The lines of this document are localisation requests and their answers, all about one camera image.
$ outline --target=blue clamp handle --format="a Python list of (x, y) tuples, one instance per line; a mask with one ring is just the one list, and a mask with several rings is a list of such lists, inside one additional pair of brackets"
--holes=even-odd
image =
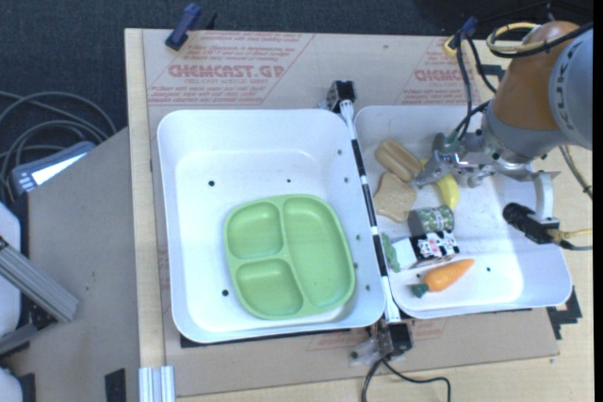
[(185, 8), (182, 19), (166, 39), (166, 45), (179, 51), (188, 39), (187, 31), (194, 27), (201, 17), (201, 8), (197, 4), (190, 4)]

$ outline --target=orange carrot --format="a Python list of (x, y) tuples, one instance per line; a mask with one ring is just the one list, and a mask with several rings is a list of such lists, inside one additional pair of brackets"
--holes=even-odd
[(419, 298), (426, 292), (441, 292), (459, 280), (474, 263), (473, 258), (466, 258), (438, 266), (427, 272), (422, 283), (411, 285), (411, 289)]

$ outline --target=white tray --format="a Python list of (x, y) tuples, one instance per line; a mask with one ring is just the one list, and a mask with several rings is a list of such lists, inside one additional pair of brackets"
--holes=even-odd
[[(157, 129), (178, 330), (198, 343), (366, 327), (384, 308), (367, 209), (345, 123), (322, 109), (181, 110)], [(222, 226), (236, 206), (309, 194), (336, 212), (356, 265), (350, 299), (323, 314), (265, 320), (236, 297)]]
[[(462, 106), (369, 106), (360, 110), (355, 126), (375, 194), (385, 168), (375, 150), (382, 141), (394, 138), (418, 158), (430, 154), (433, 137), (448, 134), (466, 114)], [(473, 120), (472, 130), (479, 123)], [(520, 183), (497, 175), (476, 188), (460, 186), (460, 201), (454, 210), (454, 236), (460, 257), (471, 257), (475, 264), (455, 284), (440, 293), (414, 296), (409, 285), (429, 266), (402, 270), (389, 269), (389, 279), (397, 305), (416, 318), (434, 318), (564, 303), (571, 294), (572, 282), (562, 255), (554, 245), (537, 245), (509, 226), (502, 209), (509, 202), (528, 207), (536, 204), (532, 183)], [(417, 191), (413, 209), (436, 207), (443, 200), (433, 185)], [(398, 239), (410, 235), (407, 223), (377, 216), (381, 233)]]

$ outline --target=green divided tray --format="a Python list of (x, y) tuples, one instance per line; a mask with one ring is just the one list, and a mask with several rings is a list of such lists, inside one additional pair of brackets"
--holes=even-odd
[(355, 284), (350, 249), (325, 201), (284, 195), (242, 204), (224, 223), (236, 293), (252, 314), (286, 319), (343, 305)]

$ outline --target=toy bread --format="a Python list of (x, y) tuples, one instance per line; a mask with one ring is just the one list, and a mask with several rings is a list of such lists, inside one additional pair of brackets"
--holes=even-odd
[(389, 217), (399, 223), (408, 219), (415, 201), (415, 189), (391, 172), (386, 172), (381, 177), (379, 188), (373, 196), (377, 215)]
[(421, 171), (421, 162), (394, 139), (382, 142), (375, 151), (377, 160), (402, 181), (409, 182)]

